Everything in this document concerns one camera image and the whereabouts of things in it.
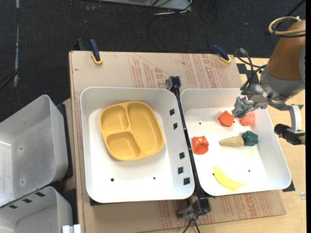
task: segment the white bin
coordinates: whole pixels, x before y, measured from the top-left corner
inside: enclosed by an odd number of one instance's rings
[[[239,89],[188,89],[181,94],[181,103],[190,140],[205,136],[208,152],[194,154],[201,187],[210,195],[222,196],[287,188],[291,175],[274,127],[266,109],[254,111],[256,122],[243,126],[238,118],[231,127],[220,125],[218,116],[232,113]],[[241,136],[245,131],[258,135],[259,143],[252,147],[224,147],[219,141]],[[218,166],[231,179],[246,183],[237,190],[222,186],[213,175]]]
[[[153,109],[165,138],[159,153],[132,161],[117,161],[109,155],[99,116],[104,108],[127,101],[141,101]],[[86,189],[93,200],[178,200],[192,195],[189,152],[173,93],[165,89],[90,87],[81,94],[81,112]]]
[[[67,169],[63,115],[47,95],[0,123],[0,206],[60,180]]]
[[[51,186],[0,208],[1,233],[60,233],[72,225],[70,204]]]

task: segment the cardboard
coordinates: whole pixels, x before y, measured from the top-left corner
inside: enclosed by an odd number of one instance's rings
[[[185,227],[187,222],[178,220],[176,214],[186,208],[183,200],[90,204],[85,185],[80,94],[91,86],[163,88],[169,76],[179,76],[182,89],[238,88],[242,82],[234,58],[225,64],[212,54],[100,52],[100,55],[103,64],[98,66],[89,51],[69,53],[78,219],[82,230],[134,233]],[[212,211],[200,216],[198,225],[285,214],[279,191],[222,196],[209,201]]]

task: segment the black carpet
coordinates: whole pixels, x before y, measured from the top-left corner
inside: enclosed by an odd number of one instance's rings
[[[79,38],[101,51],[200,53],[216,44],[269,58],[279,38],[268,25],[300,1],[194,0],[192,12],[156,17],[168,10],[88,0],[19,0],[17,9],[0,0],[0,79],[15,69],[19,25],[19,81],[0,89],[0,122],[42,94],[56,105],[70,97],[68,53]],[[292,16],[306,19],[306,3]]]

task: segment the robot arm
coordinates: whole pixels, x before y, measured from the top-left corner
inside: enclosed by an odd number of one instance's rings
[[[272,22],[269,31],[273,31]],[[241,118],[267,105],[278,110],[290,111],[292,127],[278,124],[275,133],[293,145],[305,144],[305,132],[301,130],[300,109],[302,105],[287,105],[285,102],[305,89],[306,21],[296,18],[296,22],[284,31],[268,64],[263,68],[259,84],[249,84],[237,97],[232,114]]]

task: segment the yellow toy banana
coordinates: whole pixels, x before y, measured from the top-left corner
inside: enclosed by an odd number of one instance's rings
[[[240,183],[238,181],[234,181],[227,177],[224,172],[218,167],[214,166],[213,167],[213,172],[215,175],[216,180],[223,185],[224,187],[231,189],[231,190],[236,190],[241,186],[246,186],[246,183]]]

